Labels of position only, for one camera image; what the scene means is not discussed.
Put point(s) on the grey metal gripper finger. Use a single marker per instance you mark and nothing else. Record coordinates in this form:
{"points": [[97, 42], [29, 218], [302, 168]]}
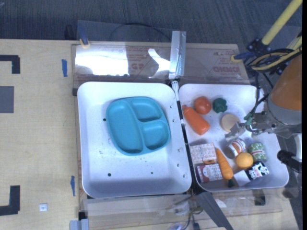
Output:
{"points": [[233, 135], [237, 126]]}

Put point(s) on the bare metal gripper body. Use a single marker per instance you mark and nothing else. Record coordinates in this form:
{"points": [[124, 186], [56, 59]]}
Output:
{"points": [[263, 123]]}

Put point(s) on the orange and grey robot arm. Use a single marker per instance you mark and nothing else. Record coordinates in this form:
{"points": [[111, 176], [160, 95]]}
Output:
{"points": [[287, 87]]}

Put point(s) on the beige round biscuit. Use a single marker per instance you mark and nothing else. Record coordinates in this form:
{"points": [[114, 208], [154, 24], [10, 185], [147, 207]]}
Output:
{"points": [[227, 122]]}

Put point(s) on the orange and white can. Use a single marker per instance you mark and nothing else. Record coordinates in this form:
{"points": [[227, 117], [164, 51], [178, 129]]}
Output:
{"points": [[237, 147]]}

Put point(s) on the green broccoli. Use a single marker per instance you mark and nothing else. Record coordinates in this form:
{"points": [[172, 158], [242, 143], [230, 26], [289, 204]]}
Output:
{"points": [[219, 105]]}

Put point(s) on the yellow orange fruit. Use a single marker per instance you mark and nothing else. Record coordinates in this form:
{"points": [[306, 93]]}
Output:
{"points": [[244, 160]]}

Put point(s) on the green patterned can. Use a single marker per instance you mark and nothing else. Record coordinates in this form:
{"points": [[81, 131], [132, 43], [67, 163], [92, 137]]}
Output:
{"points": [[257, 151]]}

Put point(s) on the orange carrot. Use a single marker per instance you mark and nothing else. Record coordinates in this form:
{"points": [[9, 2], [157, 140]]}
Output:
{"points": [[225, 165]]}

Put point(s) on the orange patterned carton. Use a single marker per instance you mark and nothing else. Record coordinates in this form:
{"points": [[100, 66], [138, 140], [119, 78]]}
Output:
{"points": [[202, 152]]}

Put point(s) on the orange bottle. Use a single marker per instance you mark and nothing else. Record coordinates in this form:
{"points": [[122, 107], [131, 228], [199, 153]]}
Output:
{"points": [[196, 121]]}

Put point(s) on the red tomato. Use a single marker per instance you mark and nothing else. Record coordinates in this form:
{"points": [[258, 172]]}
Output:
{"points": [[202, 105]]}

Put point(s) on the black and white cow carton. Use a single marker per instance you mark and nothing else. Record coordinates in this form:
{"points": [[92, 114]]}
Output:
{"points": [[257, 171]]}

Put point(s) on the maroon and white carton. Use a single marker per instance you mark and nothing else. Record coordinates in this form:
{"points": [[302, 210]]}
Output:
{"points": [[208, 173]]}

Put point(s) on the white plastic tray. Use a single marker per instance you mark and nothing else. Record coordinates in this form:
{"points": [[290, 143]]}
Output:
{"points": [[273, 176], [96, 140]]}

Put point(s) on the blue divided plate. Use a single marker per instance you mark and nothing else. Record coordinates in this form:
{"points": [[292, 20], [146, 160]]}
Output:
{"points": [[124, 126]]}

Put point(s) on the black cylinder on white bracket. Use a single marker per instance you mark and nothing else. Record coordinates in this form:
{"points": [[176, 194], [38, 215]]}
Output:
{"points": [[289, 157]]}

